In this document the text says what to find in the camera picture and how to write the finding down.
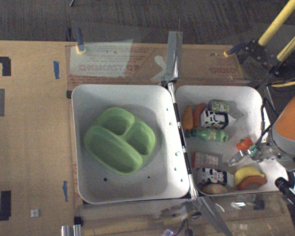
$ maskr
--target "yellow handle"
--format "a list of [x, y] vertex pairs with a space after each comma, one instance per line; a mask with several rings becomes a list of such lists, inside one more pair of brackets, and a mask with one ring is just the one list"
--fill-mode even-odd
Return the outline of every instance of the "yellow handle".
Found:
[[295, 37], [276, 56], [280, 62], [284, 62], [295, 50]]
[[281, 28], [288, 17], [295, 11], [295, 0], [289, 0], [285, 7], [281, 10], [280, 14], [274, 19], [269, 28], [265, 31], [258, 43], [261, 46], [266, 46], [272, 37]]

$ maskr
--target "plastic bottle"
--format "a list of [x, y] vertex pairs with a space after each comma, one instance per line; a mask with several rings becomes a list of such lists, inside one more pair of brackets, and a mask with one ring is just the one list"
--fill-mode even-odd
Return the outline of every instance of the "plastic bottle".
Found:
[[205, 141], [226, 142], [228, 134], [224, 130], [215, 128], [193, 129], [191, 131], [192, 137], [200, 137]]

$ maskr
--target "black tape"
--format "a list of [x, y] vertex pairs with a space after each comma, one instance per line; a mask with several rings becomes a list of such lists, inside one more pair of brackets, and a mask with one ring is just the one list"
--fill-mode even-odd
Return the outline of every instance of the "black tape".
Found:
[[0, 57], [2, 63], [2, 76], [11, 76], [11, 60], [9, 57]]
[[11, 191], [1, 191], [0, 221], [9, 220], [11, 216]]
[[174, 103], [174, 110], [175, 110], [175, 115], [176, 115], [177, 122], [179, 122], [180, 121], [180, 116], [179, 116], [179, 112], [178, 112], [177, 103]]
[[72, 98], [72, 91], [67, 90], [66, 96], [68, 99]]

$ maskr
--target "orange toy food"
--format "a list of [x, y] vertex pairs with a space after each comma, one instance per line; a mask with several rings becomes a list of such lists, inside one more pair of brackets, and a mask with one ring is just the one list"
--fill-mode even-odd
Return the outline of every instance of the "orange toy food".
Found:
[[192, 117], [192, 107], [191, 105], [187, 106], [187, 109], [182, 115], [181, 118], [182, 129], [184, 132], [191, 130], [193, 128], [193, 117]]
[[193, 112], [193, 127], [197, 128], [200, 126], [200, 114], [206, 108], [204, 103], [200, 103]]
[[266, 183], [266, 178], [265, 177], [261, 177], [261, 176], [250, 176], [250, 177], [246, 177], [244, 178], [243, 181], [241, 181], [238, 185], [237, 185], [237, 189], [238, 190], [246, 190], [246, 189], [254, 189], [254, 188], [258, 188], [261, 185]]
[[245, 137], [244, 140], [241, 140], [240, 143], [237, 144], [236, 148], [238, 150], [248, 150], [253, 144], [249, 137]]

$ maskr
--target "white tray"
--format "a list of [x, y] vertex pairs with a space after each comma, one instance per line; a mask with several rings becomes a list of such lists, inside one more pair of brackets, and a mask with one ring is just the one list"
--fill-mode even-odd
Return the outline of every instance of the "white tray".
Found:
[[[72, 92], [78, 189], [91, 204], [174, 199], [189, 191], [175, 111], [160, 86], [81, 85]], [[130, 176], [108, 169], [84, 148], [86, 130], [106, 109], [124, 108], [148, 124], [157, 143], [145, 165]]]
[[[261, 135], [262, 98], [258, 91], [251, 87], [240, 86], [181, 86], [177, 89], [175, 95], [180, 116], [182, 116], [188, 105], [195, 107], [200, 103], [208, 104], [213, 99], [233, 101], [236, 103], [236, 108], [243, 113], [243, 116], [233, 125], [224, 129], [229, 135], [229, 140], [226, 143], [206, 142], [201, 138], [194, 137], [186, 138], [189, 158], [191, 158], [193, 152], [198, 151], [219, 157], [219, 168], [231, 174], [241, 167], [255, 166], [266, 175], [267, 183], [260, 188], [244, 191], [231, 189], [227, 195], [278, 191], [274, 182], [278, 177], [287, 178], [287, 172], [276, 160], [270, 159], [257, 163], [247, 157], [234, 167], [228, 167], [227, 165], [227, 160], [237, 153], [236, 145], [241, 139], [249, 136], [256, 142]], [[265, 111], [264, 113], [265, 127], [267, 127], [269, 119]]]

